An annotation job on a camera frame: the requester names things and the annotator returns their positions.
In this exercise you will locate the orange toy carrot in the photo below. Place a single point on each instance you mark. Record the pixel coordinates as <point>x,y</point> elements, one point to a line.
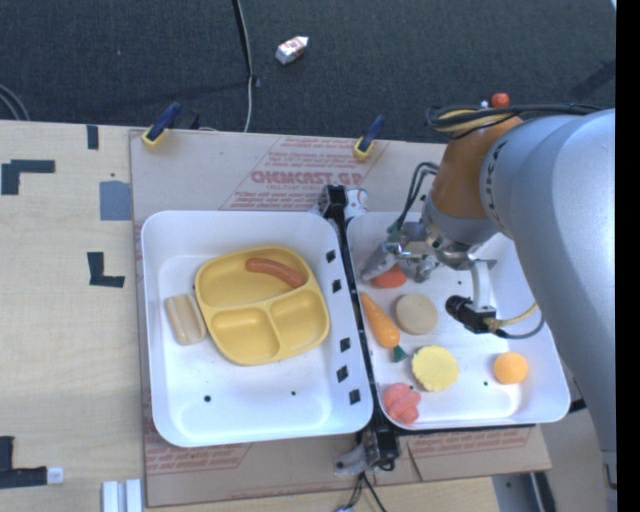
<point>380,322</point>

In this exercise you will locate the salmon pink toy food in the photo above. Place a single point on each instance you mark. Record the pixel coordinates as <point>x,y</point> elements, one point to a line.
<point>401,402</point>

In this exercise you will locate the beige toy bread bun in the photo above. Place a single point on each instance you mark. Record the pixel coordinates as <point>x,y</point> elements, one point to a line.
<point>185,320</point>

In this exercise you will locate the black cylinder on white bracket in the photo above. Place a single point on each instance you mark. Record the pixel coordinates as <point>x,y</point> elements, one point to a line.
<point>467,312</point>

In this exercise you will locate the yellow round scalloped biscuit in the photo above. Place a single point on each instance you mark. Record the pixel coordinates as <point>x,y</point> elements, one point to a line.
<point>435,368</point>

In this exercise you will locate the small white and brown carton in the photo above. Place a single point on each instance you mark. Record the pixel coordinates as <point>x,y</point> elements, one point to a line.
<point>291,50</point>

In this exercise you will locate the white plastic tray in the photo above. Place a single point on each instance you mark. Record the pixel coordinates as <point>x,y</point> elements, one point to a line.
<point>250,400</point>
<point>475,405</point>

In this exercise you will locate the beige round biscuit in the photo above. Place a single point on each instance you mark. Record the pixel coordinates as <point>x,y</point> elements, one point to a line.
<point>415,314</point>

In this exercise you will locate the yellow divided plate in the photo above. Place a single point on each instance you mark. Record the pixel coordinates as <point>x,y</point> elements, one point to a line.
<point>250,325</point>

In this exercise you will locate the orange ball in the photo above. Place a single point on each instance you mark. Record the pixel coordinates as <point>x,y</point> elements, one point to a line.
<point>510,368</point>

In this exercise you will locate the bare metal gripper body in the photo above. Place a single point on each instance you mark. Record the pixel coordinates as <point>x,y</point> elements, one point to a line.
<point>435,247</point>

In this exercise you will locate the orange-red flat toy food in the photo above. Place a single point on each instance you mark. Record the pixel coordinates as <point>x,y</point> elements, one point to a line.
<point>390,280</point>

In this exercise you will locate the brown cardboard board red print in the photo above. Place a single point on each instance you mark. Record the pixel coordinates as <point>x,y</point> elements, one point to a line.
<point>210,170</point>

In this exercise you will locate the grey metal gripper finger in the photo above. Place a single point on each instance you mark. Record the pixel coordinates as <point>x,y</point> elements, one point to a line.
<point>377,262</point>
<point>417,270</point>

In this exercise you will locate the thin black and white rod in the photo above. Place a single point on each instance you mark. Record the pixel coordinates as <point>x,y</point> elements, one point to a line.
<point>363,350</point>

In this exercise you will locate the small white printed can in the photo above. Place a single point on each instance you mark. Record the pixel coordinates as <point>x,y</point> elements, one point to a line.
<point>357,202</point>

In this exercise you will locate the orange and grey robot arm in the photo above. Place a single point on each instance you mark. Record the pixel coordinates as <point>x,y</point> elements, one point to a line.
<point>550,225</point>

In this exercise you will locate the orange-red toy sausage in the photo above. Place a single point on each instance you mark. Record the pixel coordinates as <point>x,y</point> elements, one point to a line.
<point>275,270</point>

